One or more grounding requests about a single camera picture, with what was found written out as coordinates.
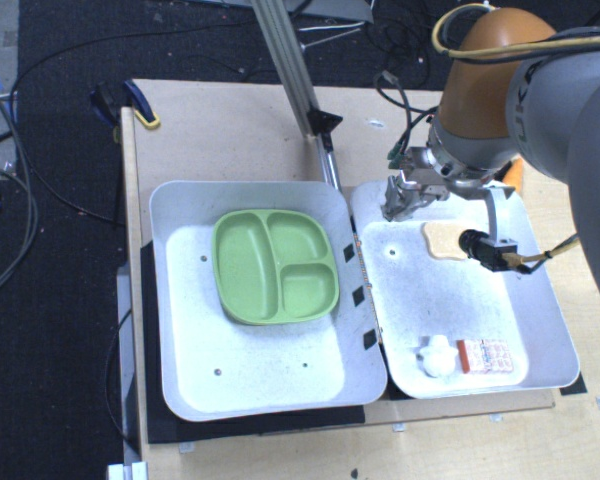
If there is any red and white packet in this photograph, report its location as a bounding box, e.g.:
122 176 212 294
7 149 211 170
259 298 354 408
455 338 516 375

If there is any white lumpy toy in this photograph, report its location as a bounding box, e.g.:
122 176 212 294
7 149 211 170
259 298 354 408
416 334 460 379

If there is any white plastic tray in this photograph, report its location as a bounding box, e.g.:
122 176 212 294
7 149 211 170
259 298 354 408
349 180 581 400
148 180 389 423

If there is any tan bread slice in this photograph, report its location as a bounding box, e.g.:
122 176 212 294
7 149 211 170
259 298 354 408
421 220 469 262

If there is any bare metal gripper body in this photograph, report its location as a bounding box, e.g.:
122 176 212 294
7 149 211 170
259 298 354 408
392 145 495 202

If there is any green divided plate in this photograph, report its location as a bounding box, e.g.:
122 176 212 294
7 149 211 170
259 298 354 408
211 209 341 326

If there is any black cylinder on white bracket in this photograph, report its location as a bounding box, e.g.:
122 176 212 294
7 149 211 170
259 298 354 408
458 182 520 273

